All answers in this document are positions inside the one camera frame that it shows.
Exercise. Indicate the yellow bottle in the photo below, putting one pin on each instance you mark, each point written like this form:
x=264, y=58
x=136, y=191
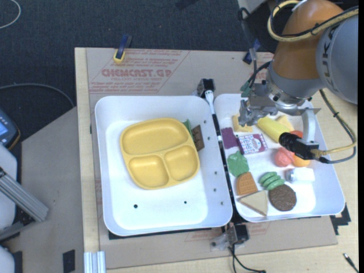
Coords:
x=273, y=128

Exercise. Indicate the yellow cheese wedge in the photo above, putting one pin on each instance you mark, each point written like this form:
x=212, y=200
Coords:
x=285, y=121

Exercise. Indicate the triangular toy sandwich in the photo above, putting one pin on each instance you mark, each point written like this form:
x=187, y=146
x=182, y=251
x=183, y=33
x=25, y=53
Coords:
x=257, y=203

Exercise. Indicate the brown cardboard board red print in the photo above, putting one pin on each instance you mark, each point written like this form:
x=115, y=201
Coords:
x=136, y=72

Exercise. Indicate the white plastic tray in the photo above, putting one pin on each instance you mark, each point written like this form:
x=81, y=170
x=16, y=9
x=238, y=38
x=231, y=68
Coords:
x=324, y=192
x=159, y=209

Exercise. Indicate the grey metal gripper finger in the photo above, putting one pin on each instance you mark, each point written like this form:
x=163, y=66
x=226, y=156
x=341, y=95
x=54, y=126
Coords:
x=254, y=119
x=243, y=115

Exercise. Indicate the orange waffle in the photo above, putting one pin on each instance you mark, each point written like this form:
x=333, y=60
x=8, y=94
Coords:
x=246, y=184

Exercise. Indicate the yellow divided plate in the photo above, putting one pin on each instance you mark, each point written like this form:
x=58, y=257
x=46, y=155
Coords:
x=153, y=141

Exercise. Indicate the purple square slice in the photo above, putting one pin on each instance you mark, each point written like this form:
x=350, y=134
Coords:
x=229, y=138

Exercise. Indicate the brown chocolate bar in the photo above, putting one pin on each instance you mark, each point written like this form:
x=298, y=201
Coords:
x=198, y=137

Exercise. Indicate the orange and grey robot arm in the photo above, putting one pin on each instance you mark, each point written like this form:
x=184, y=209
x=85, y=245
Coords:
x=301, y=47

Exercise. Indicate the yellow cheese slice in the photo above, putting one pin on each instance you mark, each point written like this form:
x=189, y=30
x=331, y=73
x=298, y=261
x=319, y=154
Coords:
x=241, y=128

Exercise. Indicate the thin black and white rod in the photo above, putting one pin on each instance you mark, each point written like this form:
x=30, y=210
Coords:
x=219, y=135

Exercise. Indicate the pink toy shrimp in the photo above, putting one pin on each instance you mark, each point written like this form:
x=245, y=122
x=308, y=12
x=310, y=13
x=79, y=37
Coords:
x=283, y=156

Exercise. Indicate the orange round toy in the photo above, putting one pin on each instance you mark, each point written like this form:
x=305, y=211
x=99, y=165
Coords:
x=297, y=134

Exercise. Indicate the green lettuce leaf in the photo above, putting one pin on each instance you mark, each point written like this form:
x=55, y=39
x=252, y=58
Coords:
x=237, y=163

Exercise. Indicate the white bottle with silver cap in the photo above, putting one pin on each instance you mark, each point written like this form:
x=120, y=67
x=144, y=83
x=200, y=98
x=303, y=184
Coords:
x=302, y=175

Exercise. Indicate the black cylinder on white bracket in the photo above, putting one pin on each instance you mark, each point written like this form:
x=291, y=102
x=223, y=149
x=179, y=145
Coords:
x=298, y=146

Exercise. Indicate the pink and white carton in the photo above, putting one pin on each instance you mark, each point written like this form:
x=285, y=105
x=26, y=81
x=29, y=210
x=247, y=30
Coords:
x=251, y=144

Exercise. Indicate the green sliced toy vegetable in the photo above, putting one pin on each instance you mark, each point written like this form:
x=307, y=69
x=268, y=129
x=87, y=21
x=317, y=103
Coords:
x=271, y=180

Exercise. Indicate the orange toy fruit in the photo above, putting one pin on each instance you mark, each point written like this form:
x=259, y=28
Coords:
x=301, y=162

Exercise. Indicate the brown burger patty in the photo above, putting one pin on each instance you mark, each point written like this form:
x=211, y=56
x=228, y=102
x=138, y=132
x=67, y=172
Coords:
x=283, y=198

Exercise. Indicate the green toy leaf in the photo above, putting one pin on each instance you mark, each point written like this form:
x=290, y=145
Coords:
x=187, y=126

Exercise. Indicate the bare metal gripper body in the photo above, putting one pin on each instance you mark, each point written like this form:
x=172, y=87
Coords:
x=264, y=99

